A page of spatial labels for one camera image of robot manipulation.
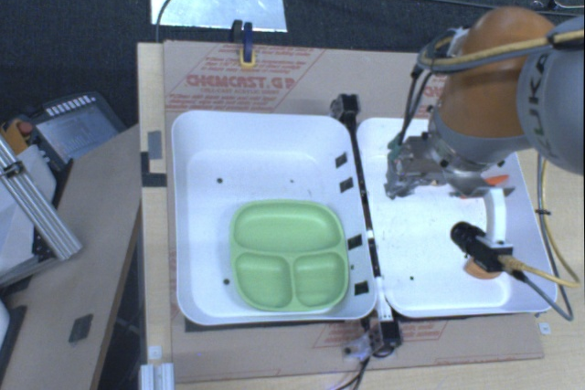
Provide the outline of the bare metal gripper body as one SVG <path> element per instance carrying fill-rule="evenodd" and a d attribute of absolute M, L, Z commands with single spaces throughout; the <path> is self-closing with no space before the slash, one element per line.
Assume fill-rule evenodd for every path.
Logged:
<path fill-rule="evenodd" d="M 482 177 L 487 166 L 463 158 L 437 132 L 423 132 L 403 141 L 398 135 L 395 158 L 402 161 L 403 178 L 415 174 L 424 178 L 420 187 L 449 185 L 463 197 L 482 196 L 488 190 Z"/>

